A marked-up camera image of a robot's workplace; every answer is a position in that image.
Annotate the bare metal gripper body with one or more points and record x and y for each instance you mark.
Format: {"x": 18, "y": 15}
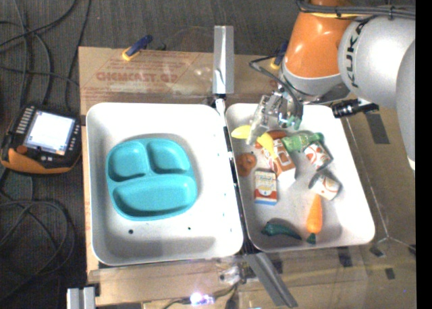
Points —
{"x": 271, "y": 108}

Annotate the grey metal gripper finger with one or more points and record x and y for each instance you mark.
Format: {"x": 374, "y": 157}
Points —
{"x": 255, "y": 132}

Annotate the yellow banana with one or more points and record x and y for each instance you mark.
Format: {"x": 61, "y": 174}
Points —
{"x": 240, "y": 131}

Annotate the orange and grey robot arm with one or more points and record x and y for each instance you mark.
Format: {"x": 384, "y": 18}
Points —
{"x": 371, "y": 58}

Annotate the brown sausage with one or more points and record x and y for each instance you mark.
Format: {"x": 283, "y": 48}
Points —
{"x": 277, "y": 134}

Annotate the brown biscuit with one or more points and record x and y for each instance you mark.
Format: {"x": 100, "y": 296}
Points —
{"x": 245, "y": 163}

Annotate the orange and white carton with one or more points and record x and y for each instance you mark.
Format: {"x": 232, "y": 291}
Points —
{"x": 283, "y": 159}

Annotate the green plastic bottle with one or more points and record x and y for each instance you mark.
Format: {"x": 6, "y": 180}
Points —
{"x": 298, "y": 141}

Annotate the white red and blue carton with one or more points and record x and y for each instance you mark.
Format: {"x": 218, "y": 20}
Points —
{"x": 265, "y": 188}

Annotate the white plastic tray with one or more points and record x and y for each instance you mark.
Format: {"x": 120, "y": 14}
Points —
{"x": 209, "y": 166}
{"x": 347, "y": 206}

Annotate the white and orange can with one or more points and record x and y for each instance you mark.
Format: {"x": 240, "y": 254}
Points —
{"x": 326, "y": 185}
{"x": 318, "y": 156}

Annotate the dark green pepper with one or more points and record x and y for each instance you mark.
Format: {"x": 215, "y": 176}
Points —
{"x": 278, "y": 230}

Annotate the orange carrot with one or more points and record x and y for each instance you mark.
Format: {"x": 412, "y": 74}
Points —
{"x": 314, "y": 216}

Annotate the blue divided plate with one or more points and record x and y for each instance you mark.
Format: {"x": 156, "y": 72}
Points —
{"x": 152, "y": 193}

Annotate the brown cardboard board red print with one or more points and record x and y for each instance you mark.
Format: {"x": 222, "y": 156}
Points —
{"x": 141, "y": 78}

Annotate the black cylinder on white bracket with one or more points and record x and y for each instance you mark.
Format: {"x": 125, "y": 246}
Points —
{"x": 349, "y": 108}

